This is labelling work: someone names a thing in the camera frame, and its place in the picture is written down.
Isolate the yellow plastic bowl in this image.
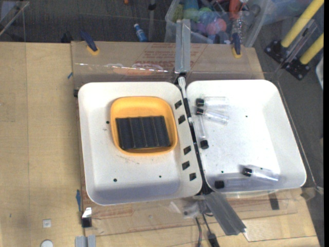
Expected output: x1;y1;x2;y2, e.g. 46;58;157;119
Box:
109;96;178;156

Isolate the black ribbed rack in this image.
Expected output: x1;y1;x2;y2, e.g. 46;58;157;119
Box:
115;115;172;150

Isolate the clear tube with black cap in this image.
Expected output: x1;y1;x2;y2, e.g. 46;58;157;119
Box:
214;178;251;190
196;115;210;150
242;165;280;182
194;107;230;126
195;96;230;109

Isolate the white plastic tray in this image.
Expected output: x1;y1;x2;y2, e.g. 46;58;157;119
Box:
185;79;307;193
77;81;203;206

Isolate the blue bottle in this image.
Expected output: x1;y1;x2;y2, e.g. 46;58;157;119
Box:
133;23;149;43

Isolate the small black and white box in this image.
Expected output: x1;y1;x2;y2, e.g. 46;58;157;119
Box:
81;207;93;228

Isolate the yellow padded pole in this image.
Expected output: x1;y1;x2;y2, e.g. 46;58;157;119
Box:
299;33;324;65
280;0;324;48

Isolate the black metal base plate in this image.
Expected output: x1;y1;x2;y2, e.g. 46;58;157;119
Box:
264;40;312;81

